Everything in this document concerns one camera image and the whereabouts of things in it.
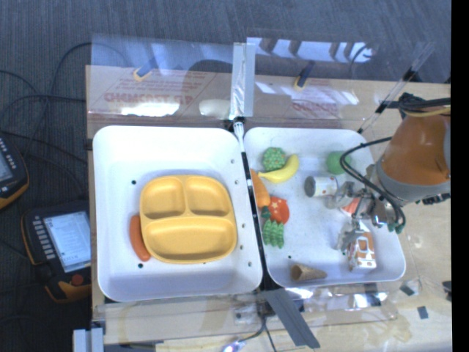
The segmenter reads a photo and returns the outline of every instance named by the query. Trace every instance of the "red tomato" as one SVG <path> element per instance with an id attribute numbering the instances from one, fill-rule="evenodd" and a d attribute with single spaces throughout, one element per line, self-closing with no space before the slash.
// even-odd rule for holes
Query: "red tomato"
<path id="1" fill-rule="evenodd" d="M 270 220 L 276 221 L 277 223 L 286 224 L 290 217 L 290 210 L 288 208 L 287 200 L 278 198 L 278 197 L 270 197 Z"/>

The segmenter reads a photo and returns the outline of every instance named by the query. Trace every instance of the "device screen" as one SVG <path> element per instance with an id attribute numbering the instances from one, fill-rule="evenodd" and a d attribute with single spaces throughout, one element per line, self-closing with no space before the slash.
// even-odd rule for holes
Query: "device screen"
<path id="1" fill-rule="evenodd" d="M 3 155 L 0 155 L 0 181 L 7 180 L 13 177 L 13 173 L 10 170 L 7 162 Z"/>
<path id="2" fill-rule="evenodd" d="M 91 262 L 89 219 L 85 211 L 44 218 L 66 273 Z"/>

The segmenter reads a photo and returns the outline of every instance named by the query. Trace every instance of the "sausage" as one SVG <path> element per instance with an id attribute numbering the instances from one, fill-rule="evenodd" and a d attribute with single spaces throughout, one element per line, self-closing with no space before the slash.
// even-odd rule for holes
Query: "sausage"
<path id="1" fill-rule="evenodd" d="M 132 244 L 133 251 L 144 262 L 150 259 L 150 253 L 144 244 L 144 239 L 141 235 L 140 215 L 134 215 L 130 218 L 130 243 Z"/>

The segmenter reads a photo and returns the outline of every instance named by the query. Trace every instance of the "yellow banana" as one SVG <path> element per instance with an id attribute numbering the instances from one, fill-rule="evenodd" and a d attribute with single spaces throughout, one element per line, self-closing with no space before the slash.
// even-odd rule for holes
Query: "yellow banana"
<path id="1" fill-rule="evenodd" d="M 258 172 L 257 174 L 271 183 L 283 183 L 295 175 L 299 166 L 298 155 L 293 154 L 287 159 L 282 168 L 270 172 Z"/>

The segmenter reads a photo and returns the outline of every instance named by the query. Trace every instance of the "green ball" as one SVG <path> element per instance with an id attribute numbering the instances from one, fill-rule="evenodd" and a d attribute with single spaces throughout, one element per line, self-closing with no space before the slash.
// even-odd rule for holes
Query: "green ball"
<path id="1" fill-rule="evenodd" d="M 328 171 L 334 175 L 341 175 L 345 171 L 340 165 L 340 158 L 344 154 L 343 151 L 333 151 L 328 155 L 326 164 L 328 166 Z M 351 159 L 349 156 L 345 157 L 345 163 L 350 164 Z"/>

